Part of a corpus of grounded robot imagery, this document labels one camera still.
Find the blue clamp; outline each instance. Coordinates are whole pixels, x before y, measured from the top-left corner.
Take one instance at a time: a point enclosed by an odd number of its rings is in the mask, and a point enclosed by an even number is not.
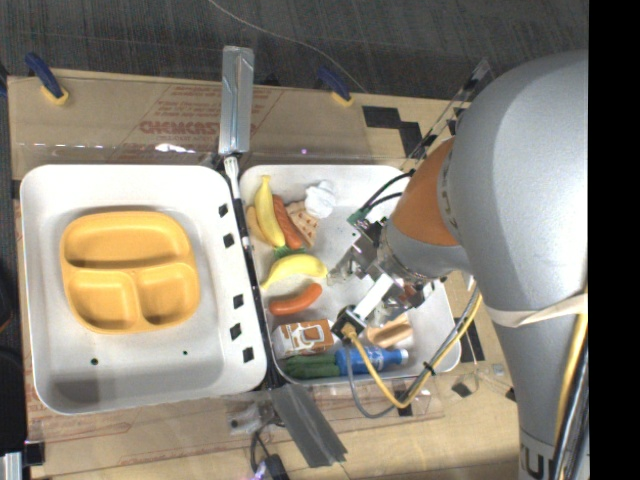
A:
[[[58,83],[47,63],[33,52],[27,53],[24,61],[42,82],[41,91],[47,99],[56,105],[64,105],[69,98],[69,93]]]
[[[318,69],[318,79],[331,88],[333,99],[345,107],[353,103],[353,98],[349,92],[347,84],[339,75],[321,66]]]

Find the wire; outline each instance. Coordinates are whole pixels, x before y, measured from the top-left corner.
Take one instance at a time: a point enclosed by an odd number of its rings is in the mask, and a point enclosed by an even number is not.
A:
[[[366,203],[364,203],[361,207],[360,210],[366,210],[367,208],[371,207],[371,204],[373,204],[373,202],[375,201],[376,197],[378,197],[380,194],[382,194],[385,190],[387,190],[391,185],[393,185],[396,181],[399,181],[403,178],[410,178],[411,176],[413,176],[413,173],[416,172],[415,169],[411,169],[408,172],[399,174],[398,176],[396,176],[395,178],[390,179],[389,181],[387,181],[384,185],[382,185],[382,187],[380,187],[378,190],[375,191],[375,193],[367,200]]]
[[[262,439],[260,438],[260,434],[262,433],[262,431],[264,430],[264,428],[272,423],[275,423],[277,421],[276,418],[272,418],[269,421],[267,421],[266,423],[264,423],[262,426],[260,426],[260,428],[258,428],[258,430],[256,430],[252,436],[251,436],[251,447],[250,447],[250,453],[249,453],[249,460],[251,462],[251,469],[253,470],[253,472],[255,473],[256,471],[258,471],[258,463],[256,461],[256,446],[258,445],[258,443],[260,443],[260,447],[262,448],[262,450],[264,451],[265,455],[267,457],[270,457],[271,454],[269,453],[269,450],[267,450],[267,447],[264,444],[264,441],[262,441]]]
[[[438,366],[438,364],[444,359],[444,357],[449,353],[449,351],[453,348],[453,346],[460,340],[460,338],[464,335],[464,333],[467,332],[467,329],[469,328],[469,326],[473,322],[473,319],[475,318],[476,313],[480,309],[480,305],[482,303],[482,296],[479,294],[479,292],[477,294],[477,297],[473,297],[473,295],[472,295],[472,298],[475,298],[475,301],[473,302],[473,305],[472,305],[472,308],[471,308],[471,310],[469,312],[469,315],[468,315],[468,317],[466,319],[464,319],[464,323],[462,323],[460,328],[457,330],[457,332],[455,333],[454,338],[452,340],[450,340],[448,343],[443,344],[443,346],[441,346],[441,348],[438,351],[438,353],[436,353],[436,356],[435,356],[434,360],[429,365],[430,368],[425,368],[426,371],[422,372],[420,380],[417,383],[414,383],[415,386],[413,387],[413,389],[410,389],[410,392],[407,395],[406,399],[404,401],[402,401],[402,402],[397,400],[396,397],[393,395],[393,393],[391,393],[389,388],[384,384],[382,378],[380,377],[380,375],[378,374],[378,372],[376,371],[374,366],[371,364],[371,361],[369,360],[369,357],[367,356],[367,352],[365,351],[364,346],[360,342],[360,339],[358,338],[358,334],[356,333],[356,330],[353,327],[353,325],[346,324],[343,327],[342,332],[347,338],[349,338],[353,342],[353,344],[355,345],[356,349],[358,349],[358,352],[360,353],[360,356],[362,357],[362,361],[364,362],[365,366],[367,367],[367,370],[369,371],[369,374],[371,375],[371,377],[373,377],[373,380],[377,384],[378,388],[385,395],[385,397],[387,397],[387,399],[395,407],[397,407],[398,409],[405,409],[405,408],[409,407],[409,405],[411,405],[411,402],[412,402],[413,398],[415,398],[417,396],[417,394],[420,392],[420,390],[426,384],[427,380],[432,375],[432,372],[434,371],[436,366]]]
[[[553,469],[549,478],[564,480],[574,478],[572,472],[582,459],[585,435],[589,429],[589,338],[582,339],[579,357],[575,365],[569,399],[560,425],[553,457]]]
[[[567,365],[562,378],[562,385],[560,389],[560,402],[558,404],[558,416],[556,419],[556,439],[560,433],[560,426],[562,424],[563,416],[566,412],[567,401],[570,396],[571,382],[576,371],[576,365],[580,356],[580,349],[582,343],[587,335],[587,329],[589,327],[589,316],[587,314],[579,314],[576,317],[573,331],[573,339],[571,341],[571,347],[567,357]]]
[[[323,52],[322,50],[320,50],[319,48],[316,48],[315,46],[312,46],[308,43],[305,43],[303,41],[298,41],[297,39],[294,39],[292,37],[287,37],[287,36],[283,36],[282,34],[278,34],[276,32],[272,32],[270,30],[267,30],[266,28],[262,28],[258,25],[255,25],[253,23],[251,23],[250,21],[247,21],[243,18],[240,18],[239,16],[236,16],[235,14],[233,14],[231,11],[225,9],[224,7],[222,7],[218,2],[216,2],[215,0],[206,0],[207,2],[209,2],[211,5],[213,5],[216,9],[218,9],[221,13],[226,14],[227,16],[229,16],[230,18],[239,21],[240,23],[246,25],[247,27],[253,28],[254,30],[257,30],[258,32],[262,32],[264,34],[268,34],[270,36],[273,36],[275,38],[278,39],[282,39],[283,41],[289,41],[291,43],[300,45],[300,46],[304,46],[305,48],[309,48],[310,50],[316,52],[317,54],[321,55],[322,57],[324,57],[325,59],[327,59],[329,62],[331,62],[334,66],[336,66],[340,71],[342,71],[357,87],[358,89],[360,89],[362,92],[367,93],[368,91],[351,75],[351,73],[349,73],[344,67],[342,67],[342,65],[336,61],[333,57],[331,57],[330,55],[326,54],[325,52]]]
[[[394,199],[396,197],[400,197],[401,195],[402,195],[402,192],[394,192],[393,194],[389,194],[388,196],[381,197],[380,199],[376,199],[373,203],[371,203],[369,206],[367,206],[366,209],[367,210],[373,210],[373,208],[375,208],[379,204],[382,204],[385,201],[388,201],[389,199]]]
[[[467,320],[467,318],[469,318],[469,315],[471,314],[471,311],[474,308],[474,303],[476,301],[476,298],[479,295],[480,295],[480,291],[478,289],[478,286],[476,285],[474,291],[471,293],[471,296],[469,297],[469,301],[467,302],[467,305],[465,306],[464,310],[462,311],[462,314],[460,315],[460,318],[458,319],[458,323],[453,327],[453,329],[451,329],[451,332],[449,333],[449,335],[445,338],[445,340],[442,342],[442,345],[440,345],[440,348],[433,355],[433,357],[431,359],[431,363],[434,363],[436,361],[436,358],[440,354],[444,354],[444,350],[447,347],[447,345],[450,342],[455,340],[458,331],[464,325],[464,323]],[[351,360],[350,356],[347,355],[347,374],[349,374],[349,368],[350,368],[350,362],[351,362],[350,360]],[[422,386],[420,386],[419,388],[416,388],[416,387],[418,386],[418,384],[420,384],[420,383],[424,384],[424,382],[426,382],[426,380],[424,380],[426,375],[433,375],[433,374],[434,374],[434,370],[433,370],[433,367],[431,366],[431,364],[430,363],[425,363],[424,370],[420,373],[420,375],[418,375],[418,377],[416,377],[414,379],[413,383],[405,390],[405,392],[402,393],[402,395],[400,395],[399,399],[401,401],[411,400],[413,397],[407,398],[408,395],[412,391],[414,391],[416,389],[417,390],[422,389]],[[379,413],[379,415],[371,414],[367,410],[365,410],[364,407],[362,407],[362,402],[360,401],[360,398],[358,397],[358,393],[356,391],[355,379],[353,379],[353,369],[352,368],[351,368],[351,375],[349,377],[349,384],[350,384],[350,387],[351,387],[351,393],[354,395],[353,398],[354,398],[354,403],[356,404],[356,407],[358,407],[360,412],[364,416],[366,416],[367,418],[370,418],[370,417],[379,418],[379,417],[383,416],[384,414],[387,414],[390,411],[392,411],[393,409],[395,409],[395,405],[390,405],[389,407],[387,407],[387,409],[382,411],[382,413]]]
[[[373,414],[364,408],[364,406],[362,405],[362,402],[360,401],[360,397],[358,396],[358,391],[355,385],[355,379],[353,377],[353,366],[351,364],[351,350],[352,350],[351,345],[346,345],[345,348],[347,352],[345,354],[345,359],[347,360],[347,375],[349,376],[349,387],[351,388],[351,395],[353,396],[353,401],[356,404],[356,407],[364,416],[371,419],[382,418],[383,416],[389,414],[391,411],[393,411],[393,409],[395,409],[394,405],[390,405],[384,411],[373,413]]]

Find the gray carpet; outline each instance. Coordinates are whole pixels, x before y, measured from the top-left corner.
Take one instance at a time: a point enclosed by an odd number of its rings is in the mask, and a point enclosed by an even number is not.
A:
[[[215,1],[325,52],[377,94],[448,99],[482,58],[499,75],[588,47],[589,0]],[[340,72],[316,50],[206,0],[0,0],[0,31],[0,60],[20,75],[24,54],[35,51],[56,67],[219,80],[225,45],[253,48],[256,82],[313,87],[321,65]],[[15,300],[8,143],[0,105],[0,274]],[[19,347],[17,322],[0,335],[3,345]]]

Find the yellow cable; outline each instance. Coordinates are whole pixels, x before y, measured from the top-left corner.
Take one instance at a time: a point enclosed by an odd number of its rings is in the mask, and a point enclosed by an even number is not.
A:
[[[567,410],[567,403],[569,401],[569,391],[571,389],[571,383],[575,375],[576,366],[580,356],[580,349],[587,330],[589,328],[589,315],[587,313],[580,313],[576,317],[573,340],[569,348],[569,354],[567,355],[567,366],[564,371],[564,377],[562,379],[562,385],[560,387],[560,397],[558,402],[558,415],[556,419],[556,440],[560,433],[562,421],[564,420],[564,413]]]
[[[458,330],[456,335],[453,337],[451,342],[445,347],[445,349],[433,360],[433,364],[431,365],[431,367],[433,369],[435,369],[436,366],[438,366],[438,364],[440,364],[440,362],[451,351],[451,349],[454,347],[454,345],[460,340],[460,338],[462,338],[462,336],[464,336],[464,333],[467,332],[467,329],[471,325],[471,322],[473,322],[473,319],[475,318],[476,313],[480,309],[480,305],[481,304],[482,304],[482,296],[478,295],[478,298],[474,302],[473,307],[471,308],[471,311],[469,313],[469,316],[467,317],[467,319],[464,322],[464,324],[462,325],[462,327],[460,327],[460,329]],[[369,356],[367,355],[367,352],[364,349],[364,346],[362,345],[362,343],[358,339],[358,334],[356,333],[355,328],[351,324],[346,324],[344,326],[344,328],[342,329],[342,332],[347,338],[349,338],[353,342],[353,344],[356,346],[356,349],[358,349],[358,352],[362,356],[362,361],[364,362],[365,366],[367,367],[367,370],[369,370],[369,374],[371,375],[371,377],[373,377],[373,380],[376,382],[378,388],[380,388],[380,390],[382,391],[384,396],[395,407],[397,407],[398,409],[405,409],[405,408],[409,407],[411,405],[413,399],[422,390],[422,388],[426,384],[426,382],[429,379],[429,377],[431,377],[431,371],[427,372],[427,374],[424,376],[422,381],[420,381],[420,384],[418,384],[411,391],[411,393],[409,393],[409,395],[407,396],[407,400],[405,402],[400,402],[400,401],[398,401],[396,399],[396,397],[393,395],[393,393],[391,393],[389,388],[387,388],[387,386],[384,384],[384,381],[382,380],[382,378],[380,377],[380,375],[376,371],[375,367],[371,364],[371,361],[369,360]]]

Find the black cable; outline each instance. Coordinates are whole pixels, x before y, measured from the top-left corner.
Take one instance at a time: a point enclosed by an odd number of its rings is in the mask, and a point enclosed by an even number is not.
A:
[[[395,178],[392,178],[391,180],[387,181],[384,185],[382,185],[382,187],[380,187],[378,190],[375,191],[375,193],[367,200],[366,203],[364,203],[360,207],[360,210],[365,210],[366,208],[368,208],[369,205],[376,200],[376,197],[378,197],[380,194],[382,194],[385,190],[387,190],[396,181],[399,181],[399,180],[404,179],[404,178],[410,178],[411,176],[413,176],[414,172],[416,172],[416,170],[415,169],[411,169],[409,172],[405,172],[405,173],[399,174]]]
[[[371,203],[369,206],[365,207],[365,210],[373,210],[376,206],[378,206],[381,203],[384,203],[385,201],[388,201],[389,199],[393,199],[395,197],[400,197],[402,195],[402,192],[394,192],[393,194],[389,194],[388,196],[384,196],[381,197],[380,199],[375,200],[373,203]]]
[[[251,447],[250,447],[250,450],[249,450],[250,451],[249,460],[251,462],[251,469],[253,470],[254,473],[256,471],[258,471],[258,463],[256,462],[256,446],[257,446],[257,444],[260,443],[260,446],[262,447],[262,450],[264,451],[264,453],[266,454],[267,457],[271,456],[271,454],[269,453],[269,450],[267,450],[267,447],[265,446],[264,442],[260,438],[260,434],[262,433],[262,431],[264,430],[264,428],[267,425],[270,425],[271,423],[274,423],[274,420],[275,420],[275,418],[270,419],[269,421],[264,423],[260,428],[258,428],[258,430],[256,430],[251,435]]]

